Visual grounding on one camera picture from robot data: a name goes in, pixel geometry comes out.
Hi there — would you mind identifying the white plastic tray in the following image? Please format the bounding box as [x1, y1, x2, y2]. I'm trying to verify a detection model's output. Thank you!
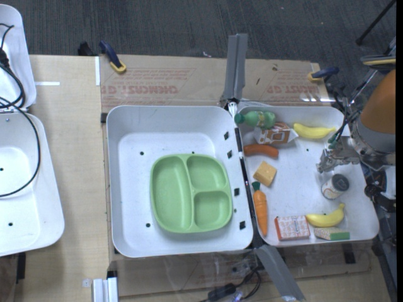
[235, 105, 380, 249]
[106, 105, 254, 259]

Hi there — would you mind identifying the orange carrot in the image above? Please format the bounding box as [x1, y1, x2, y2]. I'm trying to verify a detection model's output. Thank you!
[251, 181, 269, 237]

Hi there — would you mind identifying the orange and white carton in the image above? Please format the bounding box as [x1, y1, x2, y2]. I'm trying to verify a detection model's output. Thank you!
[253, 121, 300, 145]

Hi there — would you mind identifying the white and orange can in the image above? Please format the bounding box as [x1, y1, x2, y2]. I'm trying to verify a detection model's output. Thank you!
[321, 173, 350, 201]

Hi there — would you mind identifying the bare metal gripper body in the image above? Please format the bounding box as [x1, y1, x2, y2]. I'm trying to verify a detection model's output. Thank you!
[326, 135, 363, 167]

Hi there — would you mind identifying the orange sausage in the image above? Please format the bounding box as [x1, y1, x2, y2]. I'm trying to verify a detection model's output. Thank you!
[242, 143, 280, 159]

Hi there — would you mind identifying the black cylinder on white bracket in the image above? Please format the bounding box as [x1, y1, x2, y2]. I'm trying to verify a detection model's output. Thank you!
[364, 165, 397, 204]

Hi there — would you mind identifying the green divided plate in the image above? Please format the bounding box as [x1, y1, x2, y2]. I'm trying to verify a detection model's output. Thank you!
[150, 153, 234, 233]

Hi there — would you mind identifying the yellow banana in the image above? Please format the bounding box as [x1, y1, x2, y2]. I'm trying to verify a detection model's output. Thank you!
[305, 203, 346, 228]
[293, 122, 338, 140]

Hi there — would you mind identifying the green plastic bottle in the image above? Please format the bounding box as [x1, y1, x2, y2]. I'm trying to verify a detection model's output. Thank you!
[234, 110, 276, 130]

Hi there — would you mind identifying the brown cardboard board red print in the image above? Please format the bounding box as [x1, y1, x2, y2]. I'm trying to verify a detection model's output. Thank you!
[99, 53, 373, 297]

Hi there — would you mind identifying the yellow cheese wedge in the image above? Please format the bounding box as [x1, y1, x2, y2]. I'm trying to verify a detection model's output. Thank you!
[253, 160, 278, 187]

